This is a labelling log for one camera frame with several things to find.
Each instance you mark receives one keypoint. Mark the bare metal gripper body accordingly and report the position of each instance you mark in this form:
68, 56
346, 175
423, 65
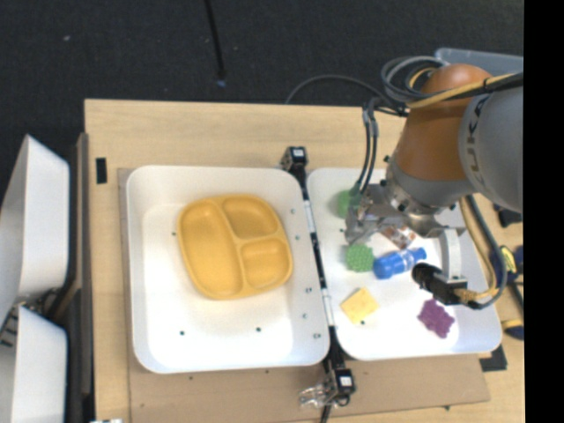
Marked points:
374, 212

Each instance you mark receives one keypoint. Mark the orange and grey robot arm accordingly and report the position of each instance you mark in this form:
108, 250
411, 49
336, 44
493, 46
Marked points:
436, 148

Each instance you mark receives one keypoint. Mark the brown and white packet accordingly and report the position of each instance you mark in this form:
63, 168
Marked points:
402, 237

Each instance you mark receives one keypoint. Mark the green grapes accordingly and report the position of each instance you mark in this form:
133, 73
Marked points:
359, 258

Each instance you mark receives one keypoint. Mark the blue bottle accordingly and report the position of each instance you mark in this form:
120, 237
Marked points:
396, 263

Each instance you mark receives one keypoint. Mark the thin black and white rod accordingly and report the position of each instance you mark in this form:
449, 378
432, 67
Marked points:
316, 245

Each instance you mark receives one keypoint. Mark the yellow cheese slice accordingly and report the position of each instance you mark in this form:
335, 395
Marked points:
359, 305

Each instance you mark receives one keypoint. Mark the purple grapes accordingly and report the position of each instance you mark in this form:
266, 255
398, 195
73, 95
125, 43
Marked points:
435, 317

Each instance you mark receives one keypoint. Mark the white plastic tray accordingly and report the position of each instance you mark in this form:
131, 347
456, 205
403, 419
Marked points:
396, 333
167, 324

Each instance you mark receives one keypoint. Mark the yellow divided plate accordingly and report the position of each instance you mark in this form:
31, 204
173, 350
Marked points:
211, 245

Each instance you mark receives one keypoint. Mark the clear plastic box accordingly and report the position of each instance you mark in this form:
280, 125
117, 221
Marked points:
480, 57

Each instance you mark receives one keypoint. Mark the black cylinder on white bracket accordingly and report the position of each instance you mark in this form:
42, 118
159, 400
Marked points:
443, 284

